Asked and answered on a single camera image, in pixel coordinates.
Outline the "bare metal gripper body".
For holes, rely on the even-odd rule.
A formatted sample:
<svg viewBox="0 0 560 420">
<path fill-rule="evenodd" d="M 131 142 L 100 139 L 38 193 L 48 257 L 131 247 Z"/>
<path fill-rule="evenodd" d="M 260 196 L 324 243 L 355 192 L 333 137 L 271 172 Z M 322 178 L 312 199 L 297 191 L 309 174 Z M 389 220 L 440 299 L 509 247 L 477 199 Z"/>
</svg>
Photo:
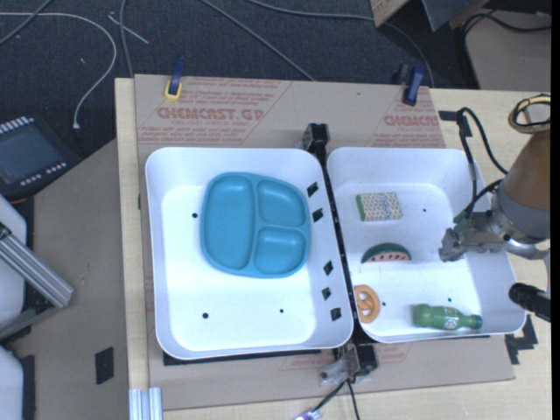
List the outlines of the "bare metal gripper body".
<svg viewBox="0 0 560 420">
<path fill-rule="evenodd" d="M 457 227 L 457 257 L 464 253 L 507 251 L 526 259 L 544 259 L 548 248 L 546 227 L 530 216 L 507 216 L 501 210 L 472 213 L 463 227 Z"/>
</svg>

